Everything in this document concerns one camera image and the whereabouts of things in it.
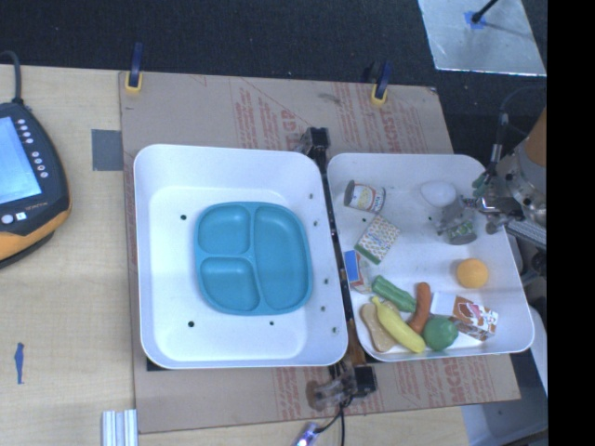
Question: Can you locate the orange ball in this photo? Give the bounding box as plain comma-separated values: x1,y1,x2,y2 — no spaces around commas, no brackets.
456,257,490,290

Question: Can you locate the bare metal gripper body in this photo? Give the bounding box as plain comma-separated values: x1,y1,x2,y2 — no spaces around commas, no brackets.
473,153,548,226

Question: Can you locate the yellow banana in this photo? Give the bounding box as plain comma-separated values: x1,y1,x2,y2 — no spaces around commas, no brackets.
371,295,427,354

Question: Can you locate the white egg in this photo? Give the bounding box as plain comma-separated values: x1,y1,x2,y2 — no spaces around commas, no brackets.
420,179,457,207

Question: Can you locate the blue divided plate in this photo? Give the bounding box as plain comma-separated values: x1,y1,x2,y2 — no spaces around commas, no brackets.
193,201,313,317

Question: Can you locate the blue and white carton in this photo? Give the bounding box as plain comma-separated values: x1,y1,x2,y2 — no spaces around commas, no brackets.
342,249,374,295

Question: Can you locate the thin black and white rod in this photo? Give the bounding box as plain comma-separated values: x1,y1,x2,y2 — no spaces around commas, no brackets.
311,149,362,366

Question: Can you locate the tan biscuit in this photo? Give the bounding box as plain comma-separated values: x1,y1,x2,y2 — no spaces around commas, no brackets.
360,300,397,354

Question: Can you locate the black block with thin wires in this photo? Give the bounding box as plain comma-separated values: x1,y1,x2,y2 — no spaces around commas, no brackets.
306,363,378,409
296,126,332,158

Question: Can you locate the colourful patterned packet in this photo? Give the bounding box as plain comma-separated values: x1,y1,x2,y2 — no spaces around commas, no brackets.
353,214,402,266

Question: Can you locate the green can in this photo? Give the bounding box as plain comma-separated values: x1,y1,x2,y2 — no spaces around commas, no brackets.
444,219,479,246

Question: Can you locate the orange sausage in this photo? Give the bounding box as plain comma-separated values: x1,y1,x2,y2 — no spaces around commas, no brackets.
407,282,433,335

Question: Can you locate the white and orange carton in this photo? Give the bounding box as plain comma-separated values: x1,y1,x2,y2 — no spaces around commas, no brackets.
429,291,500,342

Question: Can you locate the white and yellow can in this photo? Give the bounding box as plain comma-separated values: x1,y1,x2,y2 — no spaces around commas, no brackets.
343,179,388,215

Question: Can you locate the green round fruit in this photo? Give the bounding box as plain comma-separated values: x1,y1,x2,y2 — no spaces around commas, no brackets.
422,315,460,353

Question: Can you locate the white plastic tray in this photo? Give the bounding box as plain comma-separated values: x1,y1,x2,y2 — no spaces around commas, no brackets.
133,143,350,371
326,152,536,363

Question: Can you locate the brown cardboard board red print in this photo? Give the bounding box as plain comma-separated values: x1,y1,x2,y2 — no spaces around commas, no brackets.
118,71,522,434

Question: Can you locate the green pepper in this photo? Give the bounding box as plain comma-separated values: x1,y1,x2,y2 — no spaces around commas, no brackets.
371,274,417,314

